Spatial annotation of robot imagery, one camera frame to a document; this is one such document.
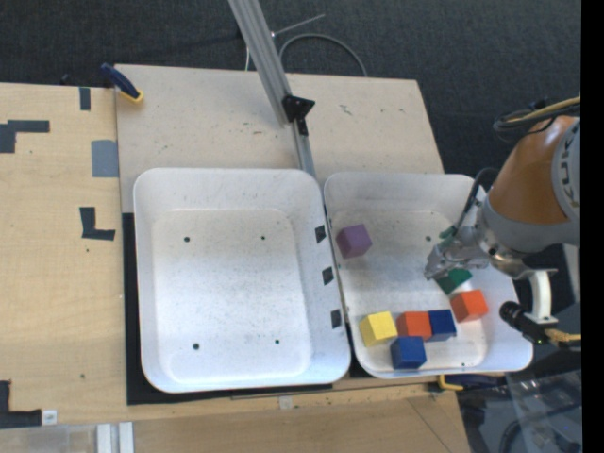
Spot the orange cube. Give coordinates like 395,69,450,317
449,289,490,324
395,310,433,342

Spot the black cylinder on white bracket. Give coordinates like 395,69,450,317
499,269,561,346

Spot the yellow cube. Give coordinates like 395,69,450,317
359,310,399,348

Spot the white plastic tray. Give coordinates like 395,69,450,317
132,166,353,394
323,171,535,380

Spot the green cube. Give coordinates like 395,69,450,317
434,267,474,296

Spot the blue cube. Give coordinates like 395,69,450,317
427,309,458,343
389,335,428,371

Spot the purple cube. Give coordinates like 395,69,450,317
335,224,374,260

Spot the pale wood board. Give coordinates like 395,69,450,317
114,63,458,401

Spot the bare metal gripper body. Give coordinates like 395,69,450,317
439,224,533,281

